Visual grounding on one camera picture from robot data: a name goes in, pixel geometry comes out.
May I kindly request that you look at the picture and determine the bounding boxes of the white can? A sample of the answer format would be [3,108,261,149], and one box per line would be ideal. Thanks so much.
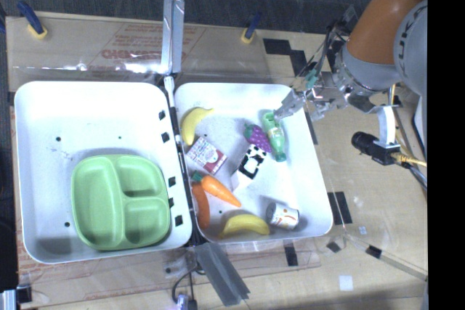
[264,201,300,231]

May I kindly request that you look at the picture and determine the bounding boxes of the black cylinder on white bracket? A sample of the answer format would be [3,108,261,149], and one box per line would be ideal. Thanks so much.
[350,104,403,167]

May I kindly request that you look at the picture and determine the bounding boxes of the red and white carton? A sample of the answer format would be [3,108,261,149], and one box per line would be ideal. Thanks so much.
[185,136,228,176]

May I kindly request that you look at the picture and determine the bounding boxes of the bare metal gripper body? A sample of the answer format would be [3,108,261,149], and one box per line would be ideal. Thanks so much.
[300,70,376,121]

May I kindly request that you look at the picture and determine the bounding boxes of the purple grapes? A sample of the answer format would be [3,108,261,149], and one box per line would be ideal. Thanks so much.
[243,123,273,155]

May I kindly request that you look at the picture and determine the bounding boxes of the black and white milk carton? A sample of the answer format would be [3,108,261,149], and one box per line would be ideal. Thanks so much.
[230,143,268,192]

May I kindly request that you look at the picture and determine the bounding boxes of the green divided plate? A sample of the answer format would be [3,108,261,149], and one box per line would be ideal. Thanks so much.
[70,154,172,252]

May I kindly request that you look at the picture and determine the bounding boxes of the green plastic bottle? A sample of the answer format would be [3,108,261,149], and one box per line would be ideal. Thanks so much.
[261,111,288,163]

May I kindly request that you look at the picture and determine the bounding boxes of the white plastic tray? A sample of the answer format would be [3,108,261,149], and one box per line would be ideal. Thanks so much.
[13,80,194,265]
[173,81,335,245]

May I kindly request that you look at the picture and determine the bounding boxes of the brown cardboard board red print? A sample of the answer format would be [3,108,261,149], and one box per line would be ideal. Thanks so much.
[4,11,323,306]

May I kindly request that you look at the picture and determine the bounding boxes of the yellow banana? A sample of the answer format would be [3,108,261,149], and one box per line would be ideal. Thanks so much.
[179,106,215,147]
[218,213,271,239]

